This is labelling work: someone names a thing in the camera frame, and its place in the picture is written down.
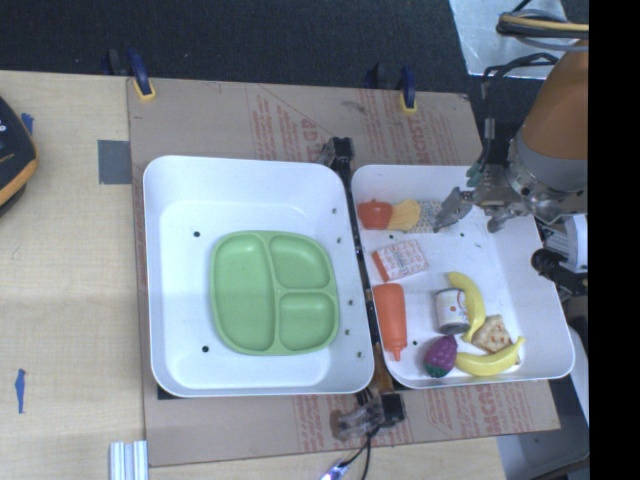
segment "gray tape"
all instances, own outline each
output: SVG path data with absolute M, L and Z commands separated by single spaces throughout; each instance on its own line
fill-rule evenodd
M 131 183 L 131 146 L 129 141 L 98 141 L 98 178 L 101 185 Z

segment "toy tomato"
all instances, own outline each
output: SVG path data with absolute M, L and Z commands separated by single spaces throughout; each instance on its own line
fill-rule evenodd
M 368 201 L 358 205 L 358 217 L 366 229 L 387 229 L 393 206 L 382 201 Z

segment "green plate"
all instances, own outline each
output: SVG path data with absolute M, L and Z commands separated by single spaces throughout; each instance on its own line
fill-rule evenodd
M 231 233 L 216 243 L 210 267 L 215 324 L 238 352 L 300 354 L 335 338 L 335 276 L 315 240 L 281 231 Z

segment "blue clamp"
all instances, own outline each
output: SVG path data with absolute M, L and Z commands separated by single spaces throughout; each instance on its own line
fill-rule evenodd
M 416 103 L 416 79 L 408 64 L 405 64 L 402 67 L 400 75 L 402 77 L 400 82 L 398 82 L 398 89 L 402 89 L 400 105 L 402 106 L 402 111 L 405 114 L 413 114 L 418 110 L 418 105 Z
M 368 70 L 364 77 L 365 89 L 391 89 L 391 86 L 388 85 L 384 66 L 379 62 Z M 408 64 L 405 64 L 400 70 L 400 80 L 395 90 L 400 89 L 402 89 L 400 94 L 402 111 L 405 114 L 413 114 L 418 110 L 416 104 L 416 79 Z
M 127 48 L 127 59 L 131 66 L 131 72 L 135 77 L 133 86 L 140 99 L 152 100 L 156 97 L 156 91 L 149 80 L 147 69 L 142 62 L 142 57 L 131 47 Z M 102 71 L 105 75 L 128 76 L 129 71 L 122 66 L 120 57 L 115 49 L 110 49 L 106 57 L 102 58 Z

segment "can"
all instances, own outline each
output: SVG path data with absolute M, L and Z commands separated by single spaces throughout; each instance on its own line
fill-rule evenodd
M 438 332 L 441 334 L 462 334 L 471 327 L 464 291 L 458 288 L 446 288 L 436 292 L 436 314 Z

